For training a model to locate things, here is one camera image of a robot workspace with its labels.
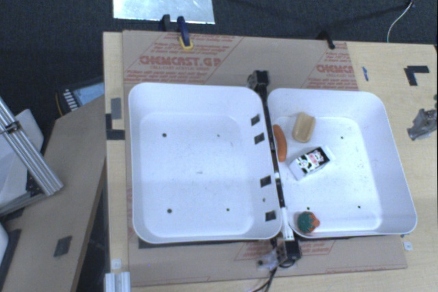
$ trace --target hinged tray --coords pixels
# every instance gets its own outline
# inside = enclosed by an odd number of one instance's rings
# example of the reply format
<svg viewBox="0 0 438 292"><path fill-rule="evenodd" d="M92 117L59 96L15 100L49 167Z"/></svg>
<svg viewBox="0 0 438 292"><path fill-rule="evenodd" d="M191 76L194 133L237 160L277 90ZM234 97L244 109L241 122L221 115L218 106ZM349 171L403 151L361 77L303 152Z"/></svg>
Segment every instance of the hinged tray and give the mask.
<svg viewBox="0 0 438 292"><path fill-rule="evenodd" d="M327 146L335 160L297 181L279 171L289 225L308 238L407 233L416 213L381 101L366 92L277 89L268 107L287 160ZM292 139L299 112L311 140ZM142 83L129 94L133 225L151 243L268 239L281 229L261 99L241 87ZM321 225L296 227L303 211Z"/></svg>

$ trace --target cardboard sheet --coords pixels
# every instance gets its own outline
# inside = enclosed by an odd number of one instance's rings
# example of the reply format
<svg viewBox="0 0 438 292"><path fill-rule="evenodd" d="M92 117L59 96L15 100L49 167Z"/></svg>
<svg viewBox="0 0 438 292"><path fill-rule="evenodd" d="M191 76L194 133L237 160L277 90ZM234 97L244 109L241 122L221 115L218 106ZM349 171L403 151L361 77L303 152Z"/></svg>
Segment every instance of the cardboard sheet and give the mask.
<svg viewBox="0 0 438 292"><path fill-rule="evenodd" d="M125 31L123 66L125 102L143 81L209 85L246 85L254 70L269 70L275 88L357 90L345 43L330 50L325 41L192 34L193 51L184 51L177 34ZM125 106L127 230L133 287L263 278L257 261L269 241L151 245L132 226L129 117ZM407 267L399 236L302 241L302 258L279 276L333 274Z"/></svg>

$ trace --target toy hot dog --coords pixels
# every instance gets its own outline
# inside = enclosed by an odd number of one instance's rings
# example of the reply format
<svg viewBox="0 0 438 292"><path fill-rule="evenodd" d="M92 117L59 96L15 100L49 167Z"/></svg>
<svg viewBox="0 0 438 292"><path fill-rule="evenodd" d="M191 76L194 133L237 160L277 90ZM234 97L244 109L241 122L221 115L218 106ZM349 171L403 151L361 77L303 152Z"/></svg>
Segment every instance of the toy hot dog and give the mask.
<svg viewBox="0 0 438 292"><path fill-rule="evenodd" d="M284 162L286 160L286 154L287 154L287 142L286 137L281 129L281 127L277 124L274 124L272 126L272 129L274 131L274 137L276 140L276 154L279 158L280 162Z"/></svg>

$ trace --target tray hinge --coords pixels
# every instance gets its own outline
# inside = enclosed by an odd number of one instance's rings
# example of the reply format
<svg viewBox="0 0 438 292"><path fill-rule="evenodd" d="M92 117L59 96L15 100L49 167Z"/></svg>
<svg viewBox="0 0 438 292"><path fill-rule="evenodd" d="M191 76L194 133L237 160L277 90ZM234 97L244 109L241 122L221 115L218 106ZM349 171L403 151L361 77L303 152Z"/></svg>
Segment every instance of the tray hinge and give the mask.
<svg viewBox="0 0 438 292"><path fill-rule="evenodd" d="M275 175L275 185L276 192L279 197L279 204L281 208L281 219L282 219L282 229L283 238L285 241L294 241L295 235L294 231L289 225L289 220L287 219L287 207L285 203L285 198L283 195L283 185L281 183L281 177L279 172L279 163L276 158L276 148L274 141L274 133L272 132L272 123L268 108L268 85L269 85L269 72L267 70L255 70L249 77L247 81L247 87L254 90L261 98L263 104L263 111L265 114L266 128L268 130L268 139L271 149L272 164L274 166Z"/></svg>

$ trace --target blue tape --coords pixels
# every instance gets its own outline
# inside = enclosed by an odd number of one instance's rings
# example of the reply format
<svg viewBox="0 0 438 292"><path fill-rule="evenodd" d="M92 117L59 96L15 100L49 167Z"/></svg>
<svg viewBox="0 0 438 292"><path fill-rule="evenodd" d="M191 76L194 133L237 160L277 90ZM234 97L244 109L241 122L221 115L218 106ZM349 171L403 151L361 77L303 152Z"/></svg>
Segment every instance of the blue tape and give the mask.
<svg viewBox="0 0 438 292"><path fill-rule="evenodd" d="M368 71L365 67L362 66L363 75L365 76L365 80L368 81Z"/></svg>

